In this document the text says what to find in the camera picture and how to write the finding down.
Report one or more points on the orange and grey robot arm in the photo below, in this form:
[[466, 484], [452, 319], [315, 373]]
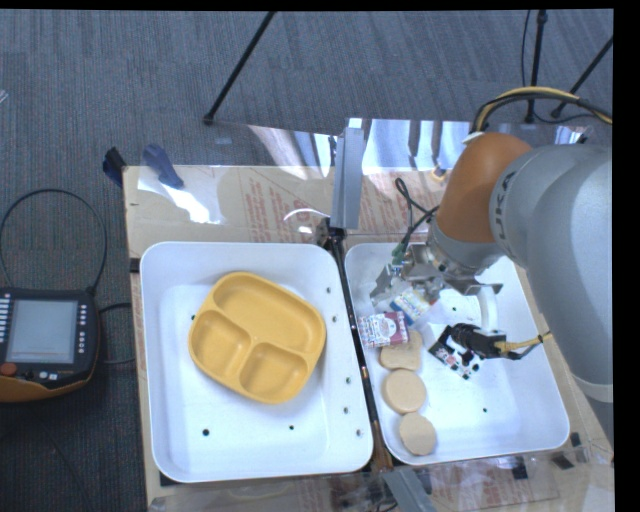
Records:
[[550, 210]]

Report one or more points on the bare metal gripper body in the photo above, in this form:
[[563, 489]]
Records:
[[421, 265]]

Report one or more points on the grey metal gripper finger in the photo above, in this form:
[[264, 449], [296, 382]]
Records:
[[434, 289], [384, 286]]

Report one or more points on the white and black packet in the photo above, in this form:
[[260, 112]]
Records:
[[457, 364]]

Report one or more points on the red and white carton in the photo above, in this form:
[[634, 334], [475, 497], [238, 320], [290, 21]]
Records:
[[382, 330]]

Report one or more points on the white plastic tray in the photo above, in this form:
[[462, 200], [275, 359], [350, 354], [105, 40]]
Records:
[[260, 440], [500, 415]]

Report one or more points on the white carton with coloured dots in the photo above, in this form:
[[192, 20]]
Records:
[[412, 304]]

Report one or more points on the beige bread slice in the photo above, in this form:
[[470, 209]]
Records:
[[402, 355]]

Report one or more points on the brown cardboard board red print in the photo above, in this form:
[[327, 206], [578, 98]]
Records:
[[260, 205]]

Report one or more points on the yellow divided plate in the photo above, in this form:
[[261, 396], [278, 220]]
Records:
[[257, 337]]

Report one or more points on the black cylinder on white bracket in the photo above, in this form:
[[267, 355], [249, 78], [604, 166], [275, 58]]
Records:
[[475, 340]]

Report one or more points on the beige round biscuit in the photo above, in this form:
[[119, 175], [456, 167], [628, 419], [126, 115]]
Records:
[[404, 391], [418, 434]]

